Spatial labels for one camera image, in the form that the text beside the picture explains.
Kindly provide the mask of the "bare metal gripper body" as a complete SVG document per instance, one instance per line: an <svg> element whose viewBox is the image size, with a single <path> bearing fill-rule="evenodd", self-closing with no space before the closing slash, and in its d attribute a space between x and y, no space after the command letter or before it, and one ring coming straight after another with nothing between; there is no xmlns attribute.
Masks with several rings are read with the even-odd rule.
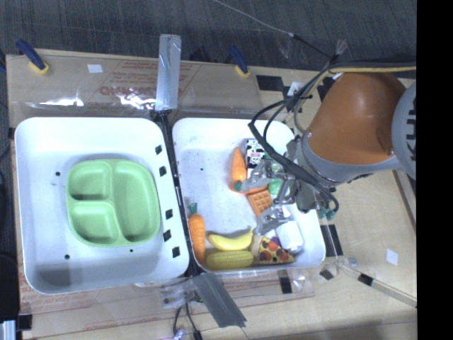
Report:
<svg viewBox="0 0 453 340"><path fill-rule="evenodd" d="M302 138L294 138L287 144L285 158L291 161L289 172L296 178L295 200L298 209L307 213L335 213L336 198L333 195L334 182L323 176L309 161L308 146Z"/></svg>

